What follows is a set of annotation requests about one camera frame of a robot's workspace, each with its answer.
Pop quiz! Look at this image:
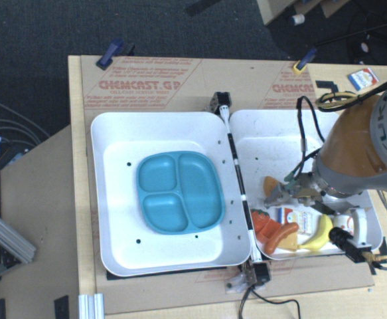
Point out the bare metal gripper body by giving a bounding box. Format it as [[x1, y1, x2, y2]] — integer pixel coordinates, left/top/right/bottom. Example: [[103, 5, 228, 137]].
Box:
[[289, 173, 345, 213]]

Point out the orange bread slice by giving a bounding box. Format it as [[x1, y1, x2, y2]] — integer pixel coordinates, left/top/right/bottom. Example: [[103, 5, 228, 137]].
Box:
[[262, 175, 281, 199]]

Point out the orange carrot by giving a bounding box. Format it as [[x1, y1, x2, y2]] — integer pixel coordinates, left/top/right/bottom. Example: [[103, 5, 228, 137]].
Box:
[[250, 208, 282, 245]]

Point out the white carton with print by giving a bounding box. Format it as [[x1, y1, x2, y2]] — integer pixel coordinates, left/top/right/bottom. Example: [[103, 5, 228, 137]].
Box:
[[276, 206, 314, 236]]

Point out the orange sausage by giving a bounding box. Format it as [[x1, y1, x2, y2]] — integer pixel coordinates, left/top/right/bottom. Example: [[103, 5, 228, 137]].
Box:
[[264, 221, 300, 256]]

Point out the yellow banana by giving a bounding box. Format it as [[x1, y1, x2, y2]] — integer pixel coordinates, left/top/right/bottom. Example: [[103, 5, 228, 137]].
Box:
[[297, 213, 334, 253]]

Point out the white plastic tray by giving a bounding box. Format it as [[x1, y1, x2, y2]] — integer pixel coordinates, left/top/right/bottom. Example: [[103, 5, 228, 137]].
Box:
[[90, 111, 252, 278], [228, 108, 384, 262]]

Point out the white can with red print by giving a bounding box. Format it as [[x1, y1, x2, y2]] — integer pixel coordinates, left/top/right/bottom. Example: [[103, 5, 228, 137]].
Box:
[[333, 212, 356, 236]]

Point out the thin black and white rod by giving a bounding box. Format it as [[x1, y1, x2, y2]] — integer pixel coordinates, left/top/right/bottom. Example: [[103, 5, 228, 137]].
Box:
[[219, 104, 263, 263]]

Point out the blue divided plate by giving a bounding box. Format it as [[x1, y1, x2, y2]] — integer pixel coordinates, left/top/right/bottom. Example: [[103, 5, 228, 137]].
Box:
[[135, 150, 226, 236]]

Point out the blue white and red packet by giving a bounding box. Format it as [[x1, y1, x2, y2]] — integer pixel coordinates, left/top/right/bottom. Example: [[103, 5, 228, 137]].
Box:
[[347, 66, 380, 92]]

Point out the brown cardboard board red print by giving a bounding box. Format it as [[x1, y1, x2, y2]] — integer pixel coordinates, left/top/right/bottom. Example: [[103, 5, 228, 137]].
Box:
[[80, 55, 376, 316]]

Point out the black cylinder on white bracket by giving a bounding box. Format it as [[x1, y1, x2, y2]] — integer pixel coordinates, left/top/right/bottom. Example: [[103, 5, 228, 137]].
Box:
[[328, 207, 374, 264]]

